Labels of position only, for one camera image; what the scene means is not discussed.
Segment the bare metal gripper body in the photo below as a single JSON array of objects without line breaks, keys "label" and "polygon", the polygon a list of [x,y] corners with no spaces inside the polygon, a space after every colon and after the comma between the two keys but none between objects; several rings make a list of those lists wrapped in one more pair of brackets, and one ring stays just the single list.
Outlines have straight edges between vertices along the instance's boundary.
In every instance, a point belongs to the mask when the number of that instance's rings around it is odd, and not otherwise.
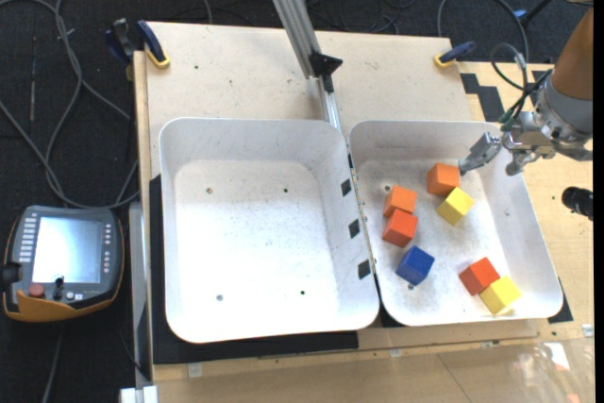
[{"label": "bare metal gripper body", "polygon": [[560,154],[576,161],[591,161],[586,148],[591,136],[552,112],[521,111],[501,125],[503,147],[513,161],[549,160]]}]

